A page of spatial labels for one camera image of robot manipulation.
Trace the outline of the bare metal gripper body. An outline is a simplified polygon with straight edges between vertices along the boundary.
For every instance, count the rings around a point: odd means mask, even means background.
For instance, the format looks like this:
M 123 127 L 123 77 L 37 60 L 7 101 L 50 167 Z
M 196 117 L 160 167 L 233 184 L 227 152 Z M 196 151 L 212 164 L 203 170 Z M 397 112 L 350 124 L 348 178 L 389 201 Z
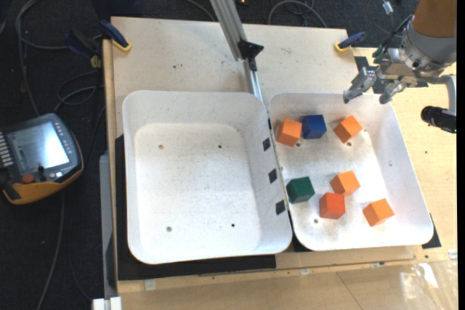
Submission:
M 435 81 L 442 73 L 442 65 L 434 62 L 413 47 L 384 49 L 373 53 L 378 65 L 376 76 L 388 82 L 414 84 Z

